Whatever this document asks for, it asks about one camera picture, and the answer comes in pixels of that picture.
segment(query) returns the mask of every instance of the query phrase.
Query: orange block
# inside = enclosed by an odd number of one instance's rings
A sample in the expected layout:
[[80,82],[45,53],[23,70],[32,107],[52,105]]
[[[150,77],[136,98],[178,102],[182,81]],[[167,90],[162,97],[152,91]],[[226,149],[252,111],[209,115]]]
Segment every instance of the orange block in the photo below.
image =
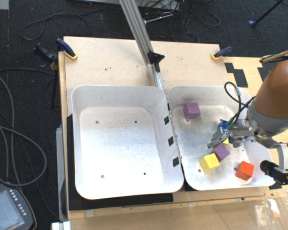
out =
[[242,161],[236,170],[236,177],[239,177],[245,181],[249,180],[253,176],[254,165],[247,163],[246,161]]

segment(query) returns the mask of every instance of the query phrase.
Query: white tray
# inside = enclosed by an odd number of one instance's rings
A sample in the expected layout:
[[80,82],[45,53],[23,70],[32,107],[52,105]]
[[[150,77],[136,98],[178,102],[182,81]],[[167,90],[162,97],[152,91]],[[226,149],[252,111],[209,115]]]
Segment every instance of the white tray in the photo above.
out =
[[[228,88],[236,96],[233,88]],[[240,89],[241,99],[246,103],[251,97]],[[272,161],[267,148],[257,142],[247,141],[238,148],[232,144],[226,147],[230,154],[216,169],[204,173],[199,163],[213,148],[207,147],[208,140],[216,132],[220,119],[229,120],[238,110],[238,103],[229,98],[224,87],[174,87],[168,93],[168,102],[173,115],[173,123],[181,155],[181,164],[188,184],[196,190],[270,186],[275,183],[272,177],[260,170],[263,160]],[[200,115],[187,121],[183,114],[186,103],[197,102]],[[240,118],[246,116],[246,109]],[[253,177],[248,181],[235,176],[234,168],[242,161],[254,165]]]
[[183,185],[168,103],[154,86],[72,92],[75,186],[87,199],[172,193]]

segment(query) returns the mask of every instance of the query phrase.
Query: wooden table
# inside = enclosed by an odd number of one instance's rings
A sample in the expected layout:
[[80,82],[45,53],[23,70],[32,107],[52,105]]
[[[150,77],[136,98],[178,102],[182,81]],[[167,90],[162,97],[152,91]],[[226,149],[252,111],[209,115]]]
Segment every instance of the wooden table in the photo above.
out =
[[[72,114],[71,92],[79,85],[154,85],[152,69],[144,64],[134,40],[64,37],[64,41],[78,54],[73,61],[59,52],[60,101],[65,163],[66,192],[68,193],[66,118]],[[255,96],[262,80],[257,68],[258,58],[222,57],[212,60],[211,54],[219,45],[152,41],[154,51],[165,55],[160,63],[165,94],[174,86],[224,86],[235,83],[227,73],[225,63],[245,73],[250,96]],[[275,137],[288,142],[288,130]],[[277,151],[271,156],[278,163]],[[111,207],[94,210],[68,211],[72,229],[194,229],[202,224],[224,228],[215,205],[233,205],[241,201],[287,197],[288,185],[271,191],[269,187],[236,188],[213,191],[186,192],[183,188],[173,193],[173,203],[135,207]]]

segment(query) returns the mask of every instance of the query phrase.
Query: black floor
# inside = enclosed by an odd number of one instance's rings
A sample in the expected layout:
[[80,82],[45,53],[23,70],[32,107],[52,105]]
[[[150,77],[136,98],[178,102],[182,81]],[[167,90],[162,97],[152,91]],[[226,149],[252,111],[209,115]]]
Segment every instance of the black floor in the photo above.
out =
[[[219,44],[220,48],[232,46],[227,56],[262,57],[288,50],[288,0],[284,0],[254,28],[249,21],[256,21],[277,0],[185,0],[180,17],[173,16],[147,26],[151,40]],[[43,22],[28,24],[61,13]],[[155,18],[157,11],[141,9],[146,20]],[[60,125],[60,108],[50,109],[44,100],[51,101],[52,85],[46,89],[53,74],[50,65],[34,55],[40,42],[56,52],[56,39],[64,35],[102,38],[133,39],[119,5],[96,4],[66,0],[10,0],[10,9],[0,10],[0,77],[7,84],[15,110],[14,130],[36,142],[45,152],[48,165],[36,183],[22,187],[32,205],[37,219],[37,229],[48,230],[57,222],[57,160],[56,129]],[[0,125],[12,124],[12,105],[8,92],[0,82]],[[6,132],[11,151],[11,135]],[[20,183],[34,179],[43,169],[40,152],[27,140],[14,136],[15,166]],[[6,149],[0,133],[0,177],[5,180]],[[17,183],[10,159],[9,182]]]

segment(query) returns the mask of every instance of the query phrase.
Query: robotic arm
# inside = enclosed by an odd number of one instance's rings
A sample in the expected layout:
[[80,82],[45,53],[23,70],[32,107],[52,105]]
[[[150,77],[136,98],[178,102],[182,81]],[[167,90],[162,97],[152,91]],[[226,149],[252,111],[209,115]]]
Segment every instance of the robotic arm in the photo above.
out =
[[[246,117],[237,118],[247,108]],[[277,149],[279,165],[262,161],[261,170],[280,184],[288,184],[288,143],[278,143],[273,136],[288,129],[288,59],[282,60],[269,72],[257,95],[251,98],[226,127],[220,127],[207,143],[215,147],[227,138],[239,147],[247,140],[258,142],[268,149]]]

